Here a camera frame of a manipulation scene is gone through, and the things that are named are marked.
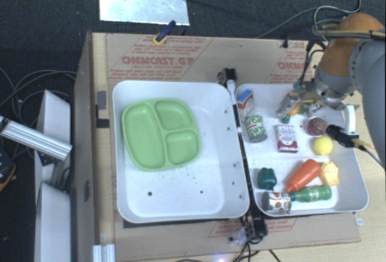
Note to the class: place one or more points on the orange carrot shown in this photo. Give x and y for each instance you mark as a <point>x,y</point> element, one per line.
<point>294,110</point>

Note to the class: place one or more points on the red and white can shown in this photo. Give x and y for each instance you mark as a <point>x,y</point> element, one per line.
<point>279,202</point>

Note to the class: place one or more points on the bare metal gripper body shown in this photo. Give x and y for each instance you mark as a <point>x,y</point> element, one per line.
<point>330,97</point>

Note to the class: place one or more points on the black cylinder on white bracket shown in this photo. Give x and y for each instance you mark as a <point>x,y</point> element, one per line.
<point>339,134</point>

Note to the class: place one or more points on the red and white packet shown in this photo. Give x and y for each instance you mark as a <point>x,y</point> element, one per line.
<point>286,138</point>

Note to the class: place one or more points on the green divided plate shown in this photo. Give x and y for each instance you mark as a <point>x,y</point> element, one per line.
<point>144,134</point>

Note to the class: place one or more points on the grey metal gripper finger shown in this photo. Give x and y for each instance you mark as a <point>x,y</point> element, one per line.
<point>313,109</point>
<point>286,105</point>

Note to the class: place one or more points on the dark green pepper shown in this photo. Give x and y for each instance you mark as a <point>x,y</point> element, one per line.
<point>267,178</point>

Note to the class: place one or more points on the yellow ridged toy food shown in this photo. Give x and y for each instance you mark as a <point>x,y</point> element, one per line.
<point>330,174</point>

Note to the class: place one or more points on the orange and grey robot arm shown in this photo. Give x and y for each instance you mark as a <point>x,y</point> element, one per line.
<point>365,61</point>

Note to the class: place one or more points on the thin black and white rod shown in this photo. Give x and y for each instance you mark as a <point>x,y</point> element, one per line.
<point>241,140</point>

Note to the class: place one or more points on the green and white can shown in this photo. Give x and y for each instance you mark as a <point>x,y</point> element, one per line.
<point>255,129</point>

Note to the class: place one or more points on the yellow ball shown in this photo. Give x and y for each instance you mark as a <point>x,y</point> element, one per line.
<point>323,146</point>

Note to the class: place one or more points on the orange bottle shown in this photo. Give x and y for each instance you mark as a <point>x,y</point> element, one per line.
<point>304,174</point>

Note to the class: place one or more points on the green bottle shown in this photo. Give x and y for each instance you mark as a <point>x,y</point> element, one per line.
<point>313,193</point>

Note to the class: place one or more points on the white plastic tray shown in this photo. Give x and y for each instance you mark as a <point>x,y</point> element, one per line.
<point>181,194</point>
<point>271,161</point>

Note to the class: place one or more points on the brown and purple ball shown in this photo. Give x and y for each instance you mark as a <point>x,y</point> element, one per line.
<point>316,127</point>

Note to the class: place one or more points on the blue white red carton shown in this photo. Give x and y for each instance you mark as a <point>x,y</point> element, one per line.
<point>245,102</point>

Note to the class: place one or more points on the brown cardboard board red print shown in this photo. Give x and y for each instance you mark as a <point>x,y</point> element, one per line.
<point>187,57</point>

